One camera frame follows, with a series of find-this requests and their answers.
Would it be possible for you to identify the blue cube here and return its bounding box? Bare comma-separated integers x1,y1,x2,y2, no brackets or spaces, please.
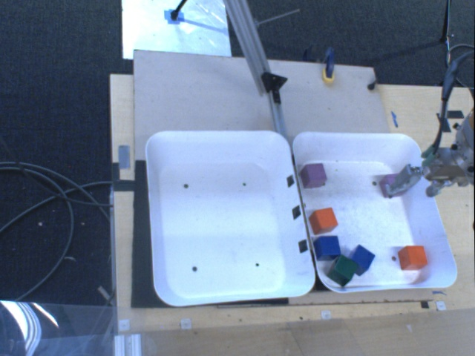
312,235,342,262
348,244,376,277

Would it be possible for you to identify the purple cube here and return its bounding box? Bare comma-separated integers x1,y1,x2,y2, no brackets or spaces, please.
378,173,404,200
299,162,329,190

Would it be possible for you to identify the green cube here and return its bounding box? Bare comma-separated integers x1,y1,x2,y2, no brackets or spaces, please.
327,254,359,288

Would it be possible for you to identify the orange cube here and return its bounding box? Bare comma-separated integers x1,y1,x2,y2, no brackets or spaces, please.
308,207,339,236
397,245,429,271

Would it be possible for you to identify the pale flat board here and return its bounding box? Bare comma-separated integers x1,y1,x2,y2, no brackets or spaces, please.
132,49,436,308

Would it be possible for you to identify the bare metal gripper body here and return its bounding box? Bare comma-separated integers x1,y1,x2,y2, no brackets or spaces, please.
422,124,475,189

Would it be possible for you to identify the white plastic tray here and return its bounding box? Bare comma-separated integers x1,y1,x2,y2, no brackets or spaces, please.
292,131,459,294
144,130,317,308

